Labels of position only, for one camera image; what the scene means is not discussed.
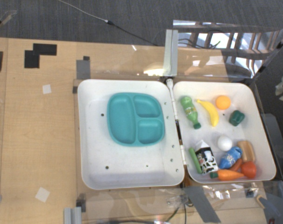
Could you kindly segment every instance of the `green bottle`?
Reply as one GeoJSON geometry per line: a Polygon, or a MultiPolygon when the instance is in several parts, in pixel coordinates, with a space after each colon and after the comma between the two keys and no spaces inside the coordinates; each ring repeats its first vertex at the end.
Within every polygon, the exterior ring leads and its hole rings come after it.
{"type": "Polygon", "coordinates": [[[187,119],[193,123],[194,129],[199,129],[201,124],[198,122],[198,112],[194,107],[190,97],[185,96],[181,99],[181,105],[183,106],[187,119]]]}

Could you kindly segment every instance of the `teal plate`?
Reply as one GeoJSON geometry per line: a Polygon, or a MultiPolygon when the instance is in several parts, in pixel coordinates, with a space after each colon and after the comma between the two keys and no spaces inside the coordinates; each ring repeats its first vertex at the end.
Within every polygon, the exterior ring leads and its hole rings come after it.
{"type": "Polygon", "coordinates": [[[153,145],[164,137],[161,106],[146,94],[113,95],[107,105],[107,123],[112,139],[125,146],[153,145]]]}

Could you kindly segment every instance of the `toy food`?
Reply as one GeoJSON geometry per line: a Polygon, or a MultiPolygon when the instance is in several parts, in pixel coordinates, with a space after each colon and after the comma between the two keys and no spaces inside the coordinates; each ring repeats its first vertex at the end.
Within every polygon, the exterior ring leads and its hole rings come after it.
{"type": "Polygon", "coordinates": [[[220,169],[230,168],[237,159],[241,158],[242,150],[239,147],[232,147],[227,153],[220,159],[218,167],[220,169]]]}
{"type": "Polygon", "coordinates": [[[196,144],[195,152],[203,174],[218,170],[212,150],[203,140],[196,144]]]}
{"type": "Polygon", "coordinates": [[[231,105],[231,100],[228,96],[221,95],[216,98],[215,105],[220,110],[226,110],[231,105]]]}
{"type": "Polygon", "coordinates": [[[188,151],[189,151],[189,154],[190,154],[190,156],[191,156],[191,158],[193,160],[194,165],[196,166],[197,172],[199,174],[201,174],[202,173],[202,168],[201,168],[201,166],[200,166],[200,164],[198,162],[198,158],[197,158],[197,155],[196,155],[194,149],[191,147],[190,149],[188,149],[188,151]]]}
{"type": "Polygon", "coordinates": [[[244,177],[244,174],[238,173],[235,171],[231,171],[231,170],[227,170],[227,169],[220,169],[217,172],[211,172],[210,177],[211,178],[218,177],[219,180],[230,181],[230,180],[234,180],[240,177],[244,177]]]}
{"type": "Polygon", "coordinates": [[[243,164],[242,159],[237,159],[236,163],[229,168],[231,171],[237,172],[240,169],[241,165],[243,164]]]}
{"type": "Polygon", "coordinates": [[[200,103],[208,111],[211,124],[213,127],[215,127],[219,121],[219,115],[215,106],[209,101],[202,101],[198,99],[197,102],[200,103]]]}
{"type": "Polygon", "coordinates": [[[229,137],[221,135],[217,140],[217,146],[219,149],[226,152],[231,149],[233,142],[229,137]]]}
{"type": "Polygon", "coordinates": [[[248,178],[254,178],[257,173],[257,167],[254,162],[248,161],[241,165],[241,172],[248,178]]]}
{"type": "Polygon", "coordinates": [[[241,113],[239,110],[235,110],[231,115],[230,115],[230,119],[229,122],[234,125],[237,126],[238,124],[240,124],[245,118],[244,113],[241,113]]]}
{"type": "Polygon", "coordinates": [[[247,162],[247,161],[255,161],[255,153],[253,146],[250,142],[248,141],[239,141],[237,143],[237,146],[241,148],[242,150],[242,161],[247,162]]]}
{"type": "Polygon", "coordinates": [[[194,129],[199,129],[201,124],[198,122],[198,112],[194,107],[190,97],[185,96],[181,99],[181,105],[183,106],[187,119],[193,123],[194,129]]]}

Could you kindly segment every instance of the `red tomato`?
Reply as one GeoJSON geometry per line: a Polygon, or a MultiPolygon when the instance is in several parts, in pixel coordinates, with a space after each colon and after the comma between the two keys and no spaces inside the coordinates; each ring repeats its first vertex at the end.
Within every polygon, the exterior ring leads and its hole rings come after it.
{"type": "Polygon", "coordinates": [[[254,178],[257,173],[257,168],[254,162],[248,161],[241,165],[241,172],[248,178],[254,178]]]}

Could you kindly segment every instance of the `white tape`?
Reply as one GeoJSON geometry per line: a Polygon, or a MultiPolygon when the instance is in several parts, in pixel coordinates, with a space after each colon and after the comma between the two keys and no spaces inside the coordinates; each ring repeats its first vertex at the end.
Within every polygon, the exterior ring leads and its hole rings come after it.
{"type": "Polygon", "coordinates": [[[40,187],[39,191],[37,192],[35,198],[40,200],[41,202],[45,203],[48,196],[49,196],[50,192],[47,191],[46,189],[40,187]]]}
{"type": "Polygon", "coordinates": [[[43,85],[43,94],[50,94],[50,93],[51,93],[50,84],[43,85]]]}

